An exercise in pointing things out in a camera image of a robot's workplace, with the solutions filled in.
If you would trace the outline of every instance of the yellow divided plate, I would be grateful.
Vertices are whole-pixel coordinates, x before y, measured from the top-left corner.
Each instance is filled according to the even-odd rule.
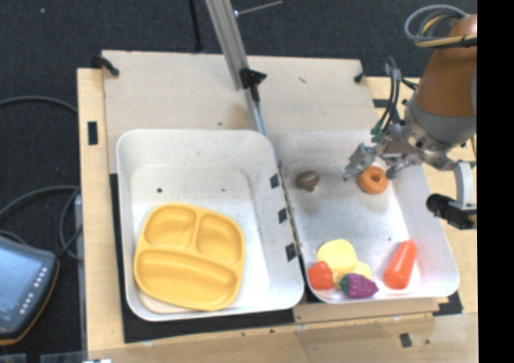
[[[134,278],[155,299],[214,311],[238,295],[244,259],[244,235],[234,220],[201,207],[166,203],[145,220]]]

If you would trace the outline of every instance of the red strawberry toy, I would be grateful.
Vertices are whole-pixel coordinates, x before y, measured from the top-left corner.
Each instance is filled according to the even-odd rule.
[[[371,297],[378,292],[375,282],[357,273],[348,273],[339,284],[343,288],[343,292],[353,299]]]
[[[332,272],[326,262],[320,261],[307,270],[308,281],[313,289],[331,289],[334,287]]]

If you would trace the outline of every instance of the aluminum rod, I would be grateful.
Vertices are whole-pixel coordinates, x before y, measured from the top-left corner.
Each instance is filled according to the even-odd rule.
[[[282,3],[284,3],[284,1],[282,0],[277,0],[276,2],[271,2],[271,3],[266,3],[265,5],[260,5],[260,6],[256,6],[256,7],[251,7],[250,9],[245,9],[245,10],[234,10],[234,14],[235,14],[235,17],[238,18],[239,16],[241,16],[242,14],[248,14],[248,13],[253,13],[253,12],[256,12],[258,10],[263,10],[263,9],[267,9],[269,7],[273,7],[273,6],[277,6],[277,5],[281,5]]]
[[[239,71],[248,66],[248,61],[232,4],[230,0],[206,0],[206,4],[234,86],[242,89]]]

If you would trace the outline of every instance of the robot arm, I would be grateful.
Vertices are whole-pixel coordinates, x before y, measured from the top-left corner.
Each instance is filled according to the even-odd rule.
[[[424,19],[413,35],[411,23],[422,15]],[[437,37],[442,27],[445,33]],[[476,205],[470,201],[473,181],[468,176],[475,162],[453,161],[447,154],[476,134],[477,15],[452,6],[427,6],[406,20],[405,32],[417,46],[433,49],[432,56],[399,123],[393,123],[392,117],[404,80],[394,61],[388,60],[390,106],[371,131],[375,145],[357,147],[350,163],[342,168],[343,178],[358,175],[377,157],[387,164],[388,178],[422,163],[452,170],[457,198],[433,195],[427,207],[453,226],[475,226]]]

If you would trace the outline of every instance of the wooden table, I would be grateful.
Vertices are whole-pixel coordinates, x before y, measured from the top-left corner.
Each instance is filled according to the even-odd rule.
[[[116,59],[119,54],[107,52],[107,55]],[[204,56],[208,59],[212,56],[216,64],[222,62],[216,55]],[[249,60],[252,65],[270,65],[271,68],[277,67],[278,62],[284,70],[292,70],[298,62],[307,61],[266,57],[249,57]],[[330,76],[319,70],[320,65],[328,64],[329,68],[334,68],[349,62],[349,70],[356,71],[354,75],[360,67],[358,61],[326,59],[320,62],[320,59],[309,60],[307,64],[312,65],[312,70],[305,70],[303,77],[299,77],[302,80],[337,81],[337,73],[341,72],[334,73],[335,77]],[[107,130],[106,79],[109,77],[105,77],[100,69],[78,70],[85,299],[90,358],[110,357],[114,361],[127,362],[141,361],[143,357],[146,361],[169,361],[171,355],[177,361],[199,361],[201,358],[204,362],[333,361],[343,356],[359,357],[362,361],[387,361],[388,358],[395,361],[400,356],[408,356],[410,361],[462,362],[478,359],[476,230],[457,230],[444,221],[443,228],[460,274],[462,314],[433,317],[432,312],[439,309],[438,303],[447,299],[407,301],[398,309],[392,304],[388,312],[384,312],[383,305],[343,309],[329,304],[302,302],[295,307],[294,324],[126,344],[108,184],[109,160],[112,160],[109,159],[109,146],[112,145],[109,144]],[[374,99],[387,99],[389,85],[389,79],[381,77],[369,77],[359,84],[365,96]],[[402,89],[402,96],[410,95],[410,89]],[[330,105],[331,100],[324,102]],[[266,109],[266,102],[263,102],[263,108]],[[89,136],[92,122],[95,122],[98,135],[93,142]],[[455,150],[455,154],[464,160],[474,159],[471,146]],[[433,192],[455,196],[452,173],[437,172],[429,167],[425,167],[425,171]]]

